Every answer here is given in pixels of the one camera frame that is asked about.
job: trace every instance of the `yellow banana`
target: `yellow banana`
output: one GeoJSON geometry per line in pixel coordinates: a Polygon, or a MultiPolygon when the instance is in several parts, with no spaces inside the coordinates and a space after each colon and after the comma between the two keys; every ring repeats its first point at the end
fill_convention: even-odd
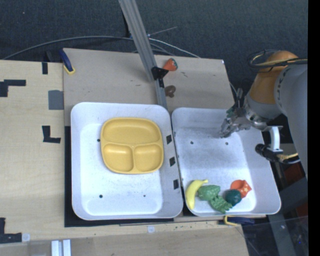
{"type": "Polygon", "coordinates": [[[190,210],[195,208],[196,193],[197,193],[198,189],[204,183],[208,183],[208,180],[207,179],[205,179],[205,180],[195,179],[187,187],[186,192],[185,192],[185,201],[186,201],[186,205],[189,207],[190,210]]]}

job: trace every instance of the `toy banana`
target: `toy banana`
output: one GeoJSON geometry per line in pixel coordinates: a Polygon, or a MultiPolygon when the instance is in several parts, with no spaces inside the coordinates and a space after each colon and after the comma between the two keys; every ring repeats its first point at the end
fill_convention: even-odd
{"type": "Polygon", "coordinates": [[[186,201],[186,205],[189,207],[190,210],[195,208],[196,193],[204,183],[208,183],[208,180],[196,179],[192,181],[191,184],[187,187],[185,192],[185,201],[186,201]]]}

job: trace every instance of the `divided yellow plate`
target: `divided yellow plate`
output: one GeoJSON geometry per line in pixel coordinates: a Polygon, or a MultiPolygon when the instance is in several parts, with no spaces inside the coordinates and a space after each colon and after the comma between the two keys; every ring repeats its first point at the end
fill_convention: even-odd
{"type": "Polygon", "coordinates": [[[112,118],[103,124],[100,142],[104,164],[115,173],[152,173],[164,161],[160,128],[149,119],[112,118]]]}

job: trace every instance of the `white tray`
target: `white tray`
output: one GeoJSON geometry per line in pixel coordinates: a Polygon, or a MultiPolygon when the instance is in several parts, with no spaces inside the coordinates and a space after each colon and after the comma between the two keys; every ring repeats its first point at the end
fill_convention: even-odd
{"type": "MultiPolygon", "coordinates": [[[[252,190],[228,215],[265,215],[280,210],[281,200],[269,161],[255,152],[264,143],[262,133],[251,128],[220,138],[226,109],[177,108],[172,128],[184,191],[193,180],[208,179],[220,195],[234,180],[246,180],[252,190]]],[[[207,201],[196,197],[191,212],[200,217],[221,216],[207,201]]]]}
{"type": "Polygon", "coordinates": [[[72,108],[72,207],[81,219],[160,219],[177,216],[183,208],[183,197],[176,162],[171,119],[163,107],[82,102],[72,108]],[[164,149],[160,169],[146,174],[119,174],[106,167],[98,139],[103,123],[117,117],[150,119],[159,126],[164,149]],[[168,144],[167,136],[172,138],[168,144]]]}

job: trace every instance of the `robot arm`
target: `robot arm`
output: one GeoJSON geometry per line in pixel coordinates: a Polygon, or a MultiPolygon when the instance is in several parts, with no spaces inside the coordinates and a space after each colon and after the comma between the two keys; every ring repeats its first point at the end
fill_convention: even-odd
{"type": "Polygon", "coordinates": [[[220,136],[230,136],[233,132],[248,130],[251,127],[271,134],[271,146],[256,147],[261,155],[275,161],[279,149],[279,127],[268,126],[267,122],[284,114],[288,119],[293,143],[298,152],[305,173],[308,173],[308,63],[288,51],[274,52],[257,74],[243,107],[237,102],[227,111],[221,125],[220,136]]]}

